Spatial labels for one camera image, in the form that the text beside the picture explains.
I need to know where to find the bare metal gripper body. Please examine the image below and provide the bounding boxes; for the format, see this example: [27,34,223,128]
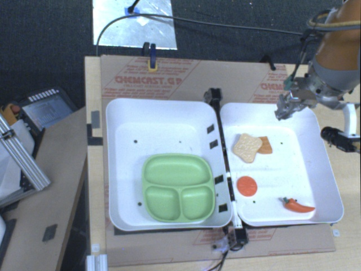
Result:
[291,71,349,111]

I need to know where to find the orange bread slice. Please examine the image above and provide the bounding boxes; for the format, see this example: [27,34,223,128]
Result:
[257,135,274,155]

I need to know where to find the beige toast slice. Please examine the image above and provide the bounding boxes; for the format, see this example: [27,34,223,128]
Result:
[232,133,263,164]

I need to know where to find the white plastic tray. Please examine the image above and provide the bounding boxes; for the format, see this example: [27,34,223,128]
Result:
[105,97,234,232]
[219,102,345,228]

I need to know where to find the thin black and white rod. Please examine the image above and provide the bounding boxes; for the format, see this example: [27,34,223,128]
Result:
[213,100,241,226]

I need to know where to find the orange round slice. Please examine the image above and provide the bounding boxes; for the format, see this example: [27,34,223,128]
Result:
[236,175,258,198]

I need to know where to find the orange chili pepper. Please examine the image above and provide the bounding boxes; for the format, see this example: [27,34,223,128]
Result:
[279,196,316,214]

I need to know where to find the brown cardboard board red print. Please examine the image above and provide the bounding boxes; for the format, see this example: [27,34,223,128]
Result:
[100,54,337,268]

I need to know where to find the green divided plate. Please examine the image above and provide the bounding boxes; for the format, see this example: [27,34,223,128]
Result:
[141,152,216,224]

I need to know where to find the black cylinder on white bracket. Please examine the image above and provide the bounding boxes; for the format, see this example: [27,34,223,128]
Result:
[320,102,361,154]

